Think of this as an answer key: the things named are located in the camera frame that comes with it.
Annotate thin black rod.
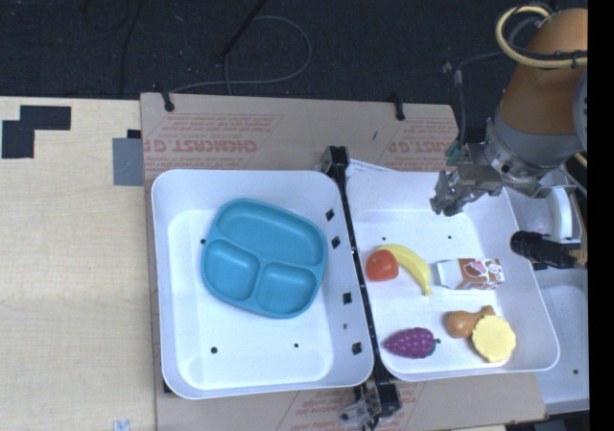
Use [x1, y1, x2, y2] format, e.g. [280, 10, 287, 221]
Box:
[334, 163, 392, 392]

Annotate black block with thin wires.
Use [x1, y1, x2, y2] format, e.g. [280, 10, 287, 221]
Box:
[372, 379, 402, 419]
[319, 145, 350, 177]

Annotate brown chicken drumstick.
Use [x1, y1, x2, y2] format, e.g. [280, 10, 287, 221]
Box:
[442, 304, 497, 340]

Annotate black cylinder on white bracket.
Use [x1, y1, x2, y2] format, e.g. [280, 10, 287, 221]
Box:
[508, 183, 583, 271]

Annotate purple grapes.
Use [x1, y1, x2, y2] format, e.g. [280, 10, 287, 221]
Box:
[382, 326, 442, 360]

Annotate yellow pineapple slice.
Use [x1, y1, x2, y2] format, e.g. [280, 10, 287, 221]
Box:
[470, 314, 518, 365]

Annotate red tomato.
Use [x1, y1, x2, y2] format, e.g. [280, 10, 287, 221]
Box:
[365, 249, 401, 283]

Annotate white plastic tray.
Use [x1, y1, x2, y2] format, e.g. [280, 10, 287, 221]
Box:
[344, 168, 561, 383]
[151, 168, 376, 401]

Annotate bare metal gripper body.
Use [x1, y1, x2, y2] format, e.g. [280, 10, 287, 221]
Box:
[454, 142, 547, 199]

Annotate blue divided plate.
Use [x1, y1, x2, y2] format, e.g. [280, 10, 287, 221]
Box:
[200, 197, 329, 321]

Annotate white printed paper sheet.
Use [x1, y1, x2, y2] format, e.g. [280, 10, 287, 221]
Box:
[347, 157, 400, 176]

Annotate brown cardboard board, red print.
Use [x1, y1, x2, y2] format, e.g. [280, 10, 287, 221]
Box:
[139, 91, 549, 431]

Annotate yellow banana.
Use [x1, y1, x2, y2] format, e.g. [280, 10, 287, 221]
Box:
[377, 243, 434, 298]

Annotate white and brown carton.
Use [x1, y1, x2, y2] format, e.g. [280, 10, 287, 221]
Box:
[435, 256, 507, 292]

